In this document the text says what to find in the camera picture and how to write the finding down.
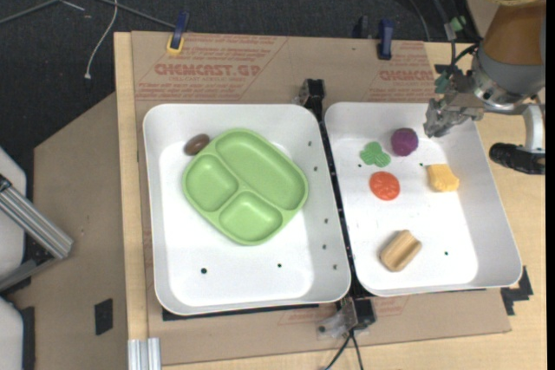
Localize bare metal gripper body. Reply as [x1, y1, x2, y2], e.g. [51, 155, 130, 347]
[441, 71, 529, 123]

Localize orange round toy food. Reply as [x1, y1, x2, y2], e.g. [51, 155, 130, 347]
[369, 171, 402, 201]

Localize green broccoli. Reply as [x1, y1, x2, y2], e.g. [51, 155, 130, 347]
[359, 141, 392, 168]

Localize tan toy bread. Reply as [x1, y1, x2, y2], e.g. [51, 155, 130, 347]
[378, 229, 423, 273]

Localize thin black rod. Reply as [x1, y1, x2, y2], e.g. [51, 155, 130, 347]
[319, 116, 359, 301]

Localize yellow toy cheese block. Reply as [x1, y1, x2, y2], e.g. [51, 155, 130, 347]
[425, 163, 460, 193]

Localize white plastic tray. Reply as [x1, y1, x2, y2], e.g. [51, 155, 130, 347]
[323, 101, 524, 297]
[142, 102, 352, 316]

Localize brown doughnut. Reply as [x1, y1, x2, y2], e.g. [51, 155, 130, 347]
[183, 133, 212, 157]

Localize green divided plate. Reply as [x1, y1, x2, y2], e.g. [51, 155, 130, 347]
[181, 127, 310, 247]

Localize black cylinder on white bracket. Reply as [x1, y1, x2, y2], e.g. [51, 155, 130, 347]
[488, 103, 546, 175]

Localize brown cardboard board red print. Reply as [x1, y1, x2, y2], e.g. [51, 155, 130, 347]
[130, 30, 513, 366]

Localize purple grapes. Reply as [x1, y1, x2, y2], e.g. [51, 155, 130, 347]
[390, 127, 420, 157]

